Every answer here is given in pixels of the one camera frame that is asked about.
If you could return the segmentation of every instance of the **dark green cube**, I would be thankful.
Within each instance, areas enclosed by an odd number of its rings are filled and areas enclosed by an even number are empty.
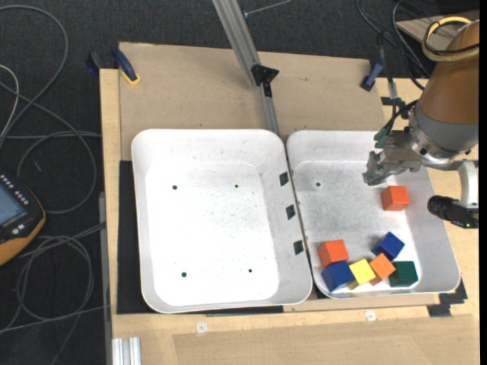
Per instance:
[[[391,287],[410,287],[418,281],[418,273],[413,261],[396,261],[396,271],[389,276]]]

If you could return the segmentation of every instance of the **empty white tray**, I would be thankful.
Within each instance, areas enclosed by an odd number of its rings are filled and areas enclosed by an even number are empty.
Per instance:
[[[300,303],[312,287],[285,147],[264,130],[132,143],[142,294],[161,313]]]
[[[428,212],[434,195],[428,171],[390,176],[379,186],[364,183],[374,132],[301,131],[290,135],[287,148],[294,189],[303,221],[314,280],[327,296],[347,298],[394,293],[448,292],[457,287],[460,272],[442,220]],[[380,193],[388,185],[408,188],[411,205],[401,212],[384,211]],[[317,249],[327,240],[344,240],[349,262],[375,255],[371,249],[388,231],[404,249],[397,261],[414,261],[419,281],[395,288],[388,280],[330,293],[321,277]]]

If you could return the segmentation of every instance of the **block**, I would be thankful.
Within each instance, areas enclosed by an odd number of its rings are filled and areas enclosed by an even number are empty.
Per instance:
[[[391,287],[411,287],[418,281],[418,273],[413,261],[397,261],[393,265],[396,271],[389,276]]]
[[[349,259],[349,252],[345,247],[343,240],[329,240],[318,248],[321,265],[326,268],[335,262],[346,261]]]
[[[371,268],[375,273],[375,278],[371,280],[372,285],[379,284],[388,278],[395,270],[393,263],[389,261],[384,253],[379,254],[370,262]]]
[[[385,211],[402,211],[410,204],[405,186],[388,186],[380,194],[380,199]]]
[[[399,255],[403,247],[404,242],[393,233],[389,232],[372,249],[372,252],[376,256],[384,253],[390,261],[393,261]]]
[[[345,261],[328,265],[321,273],[321,277],[325,281],[330,292],[344,287],[350,281],[354,281],[355,279],[352,271],[350,270],[349,264],[347,264]]]
[[[359,285],[368,283],[375,278],[375,273],[366,259],[350,264],[350,270],[355,278],[354,281],[349,283],[350,289],[355,289]]]

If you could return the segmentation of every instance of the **orange and black device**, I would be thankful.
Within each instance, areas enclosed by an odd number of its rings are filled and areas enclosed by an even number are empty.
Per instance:
[[[0,170],[0,265],[27,246],[45,221],[46,213],[31,190]]]

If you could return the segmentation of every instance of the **black floor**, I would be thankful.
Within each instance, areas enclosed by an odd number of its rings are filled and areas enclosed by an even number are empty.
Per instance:
[[[240,0],[253,11],[285,0]],[[409,0],[425,15],[479,9],[479,0]],[[391,30],[395,2],[362,0],[363,9],[381,30]],[[0,0],[2,7],[29,5],[42,8],[64,25],[69,37],[68,58],[60,76],[38,103],[65,118],[76,129],[100,133],[97,81],[88,74],[85,59],[96,49],[106,67],[113,66],[110,50],[118,41],[175,45],[229,47],[211,0]],[[418,17],[400,8],[397,19]],[[355,0],[291,0],[279,8],[250,15],[249,28],[256,48],[262,51],[340,56],[374,61],[377,33],[358,13]],[[418,45],[409,40],[413,48]],[[21,84],[21,94],[32,98],[45,86],[62,61],[62,33],[46,16],[30,9],[0,7],[0,65],[9,67]],[[407,77],[399,53],[386,44],[391,75]],[[0,68],[0,82],[14,87]],[[0,131],[7,121],[14,97],[0,88]],[[21,102],[20,110],[26,106]],[[48,135],[66,130],[58,120],[30,109],[10,135]],[[0,168],[16,173],[34,141],[8,139],[0,149]],[[67,214],[49,214],[40,235],[68,235],[98,224],[99,194],[103,191],[103,164],[99,138],[86,138],[96,160],[93,180],[90,158],[77,138],[50,139],[25,159],[20,177],[37,194],[46,209],[58,211],[84,200]],[[84,306],[93,310],[67,319],[43,321],[21,310],[13,329],[0,333],[0,363],[104,363],[103,290],[99,233],[86,236],[82,245],[91,257],[94,289]],[[27,251],[40,244],[36,240]],[[15,293],[21,269],[28,259],[15,259],[0,267],[0,329],[15,315]],[[45,319],[77,310],[88,283],[86,261],[70,246],[59,246],[33,263],[24,303]],[[70,339],[64,338],[77,322]]]

